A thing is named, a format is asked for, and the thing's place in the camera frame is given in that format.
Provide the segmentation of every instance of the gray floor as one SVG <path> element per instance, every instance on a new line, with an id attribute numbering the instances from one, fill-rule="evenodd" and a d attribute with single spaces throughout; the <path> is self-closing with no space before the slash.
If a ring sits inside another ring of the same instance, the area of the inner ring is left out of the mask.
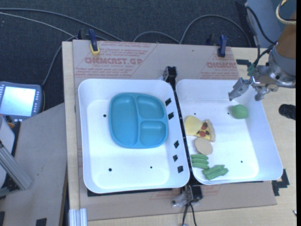
<path id="1" fill-rule="evenodd" d="M 281 0 L 247 0 L 248 6 L 257 15 L 265 34 L 272 41 L 277 41 L 284 28 L 284 25 L 281 24 L 275 16 L 276 7 L 280 2 Z M 296 0 L 291 0 L 283 6 L 281 15 L 285 18 L 289 18 L 295 9 Z M 258 26 L 255 27 L 261 47 L 267 48 L 270 43 L 263 37 Z"/>

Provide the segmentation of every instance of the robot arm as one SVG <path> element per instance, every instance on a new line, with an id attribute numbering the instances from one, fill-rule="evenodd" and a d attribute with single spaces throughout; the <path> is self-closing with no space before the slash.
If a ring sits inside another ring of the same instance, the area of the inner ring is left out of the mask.
<path id="1" fill-rule="evenodd" d="M 278 87 L 296 88 L 296 11 L 290 19 L 282 19 L 279 7 L 286 1 L 288 0 L 283 0 L 276 10 L 277 18 L 286 26 L 277 43 L 267 50 L 268 62 L 265 66 L 254 63 L 248 68 L 250 78 L 239 78 L 229 93 L 230 101 L 246 92 L 249 86 L 257 91 L 256 101 L 263 99 L 270 91 L 277 91 Z"/>

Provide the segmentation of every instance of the toy pizza slice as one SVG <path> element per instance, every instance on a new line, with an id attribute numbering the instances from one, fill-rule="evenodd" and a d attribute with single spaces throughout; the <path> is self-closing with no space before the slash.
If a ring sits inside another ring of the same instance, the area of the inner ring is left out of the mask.
<path id="1" fill-rule="evenodd" d="M 215 132 L 210 120 L 202 122 L 197 117 L 189 115 L 184 122 L 185 132 L 189 136 L 204 138 L 208 141 L 215 141 Z"/>

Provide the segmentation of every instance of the blue clamp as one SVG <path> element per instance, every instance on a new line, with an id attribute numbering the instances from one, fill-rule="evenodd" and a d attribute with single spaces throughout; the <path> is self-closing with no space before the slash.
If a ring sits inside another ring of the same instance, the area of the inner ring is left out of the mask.
<path id="1" fill-rule="evenodd" d="M 219 45 L 221 46 L 220 48 L 217 49 L 217 55 L 219 57 L 225 57 L 225 50 L 226 50 L 226 43 L 227 43 L 227 36 L 226 35 L 221 35 L 219 39 Z"/>
<path id="2" fill-rule="evenodd" d="M 93 29 L 89 29 L 89 36 L 91 40 L 90 49 L 93 55 L 98 55 L 100 53 L 100 49 L 97 45 L 96 36 Z"/>

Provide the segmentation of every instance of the tan toy cookie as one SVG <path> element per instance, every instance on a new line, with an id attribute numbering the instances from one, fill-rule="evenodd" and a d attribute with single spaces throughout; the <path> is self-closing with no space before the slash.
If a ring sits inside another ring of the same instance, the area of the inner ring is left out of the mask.
<path id="1" fill-rule="evenodd" d="M 194 141 L 194 146 L 196 147 L 197 151 L 203 155 L 209 155 L 213 151 L 210 141 L 202 137 L 199 137 Z"/>

